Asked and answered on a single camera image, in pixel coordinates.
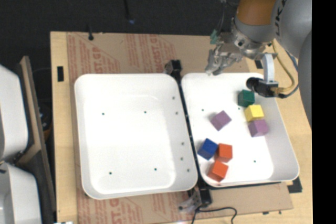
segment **red block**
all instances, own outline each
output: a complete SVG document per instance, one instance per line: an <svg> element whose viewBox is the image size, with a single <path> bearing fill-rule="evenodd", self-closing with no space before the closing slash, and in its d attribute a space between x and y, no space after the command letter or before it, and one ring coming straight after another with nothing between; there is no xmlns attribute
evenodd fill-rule
<svg viewBox="0 0 336 224"><path fill-rule="evenodd" d="M226 164L215 160L215 162L210 167L208 177L220 182L225 178L228 168L229 167Z"/></svg>
<svg viewBox="0 0 336 224"><path fill-rule="evenodd" d="M229 160L231 160L232 159L232 146L220 143L218 145L218 148L215 154L215 159L222 163L227 163Z"/></svg>

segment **block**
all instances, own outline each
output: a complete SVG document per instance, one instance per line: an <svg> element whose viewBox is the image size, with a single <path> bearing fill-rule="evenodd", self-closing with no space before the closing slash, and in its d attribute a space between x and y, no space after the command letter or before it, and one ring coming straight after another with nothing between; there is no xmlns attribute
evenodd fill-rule
<svg viewBox="0 0 336 224"><path fill-rule="evenodd" d="M220 182L225 178L228 169L229 167L226 164L215 160L215 162L211 165L207 175L213 180Z"/></svg>
<svg viewBox="0 0 336 224"><path fill-rule="evenodd" d="M228 114L225 113L224 110L220 111L217 115L215 115L210 122L216 128L217 131L222 129L226 124L231 121L231 118Z"/></svg>
<svg viewBox="0 0 336 224"><path fill-rule="evenodd" d="M255 103L254 92L242 90L238 95L238 105L248 107Z"/></svg>
<svg viewBox="0 0 336 224"><path fill-rule="evenodd" d="M245 109L244 114L248 122L261 120L264 118L264 112L262 111L262 107L260 104L249 105Z"/></svg>
<svg viewBox="0 0 336 224"><path fill-rule="evenodd" d="M209 160L215 155L217 148L218 145L207 138L203 142L202 146L198 149L197 153L199 156Z"/></svg>
<svg viewBox="0 0 336 224"><path fill-rule="evenodd" d="M269 127L265 120L251 121L248 124L248 129L252 137L262 136L269 132Z"/></svg>
<svg viewBox="0 0 336 224"><path fill-rule="evenodd" d="M215 153L215 159L222 163L227 163L229 160L231 160L232 145L219 143Z"/></svg>

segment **green block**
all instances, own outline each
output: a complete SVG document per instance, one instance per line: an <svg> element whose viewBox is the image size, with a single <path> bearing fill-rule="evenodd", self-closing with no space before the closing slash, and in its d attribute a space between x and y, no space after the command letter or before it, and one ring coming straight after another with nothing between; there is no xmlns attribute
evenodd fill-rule
<svg viewBox="0 0 336 224"><path fill-rule="evenodd" d="M245 108L251 104L254 104L254 92L242 90L238 95L238 105L244 106Z"/></svg>

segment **white plastic panel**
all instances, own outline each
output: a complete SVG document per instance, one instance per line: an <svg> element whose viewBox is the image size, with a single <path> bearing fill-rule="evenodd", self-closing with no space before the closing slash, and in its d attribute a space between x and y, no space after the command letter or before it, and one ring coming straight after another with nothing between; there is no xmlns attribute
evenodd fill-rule
<svg viewBox="0 0 336 224"><path fill-rule="evenodd" d="M213 187L287 181L298 176L299 166L274 98L255 94L255 104L261 105L270 131L265 136L250 135L245 108L238 106L238 94L248 90L250 77L262 78L257 73L190 73L182 80L196 150L206 138L233 146L233 159L227 163L229 169L221 182L207 176L214 158L198 155L201 176ZM210 119L222 110L232 120L217 131Z"/></svg>
<svg viewBox="0 0 336 224"><path fill-rule="evenodd" d="M188 190L197 170L177 83L86 74L75 83L81 178L95 199Z"/></svg>
<svg viewBox="0 0 336 224"><path fill-rule="evenodd" d="M0 169L0 223L42 224L34 176L7 163Z"/></svg>
<svg viewBox="0 0 336 224"><path fill-rule="evenodd" d="M0 65L0 160L9 160L28 143L28 127L20 80Z"/></svg>

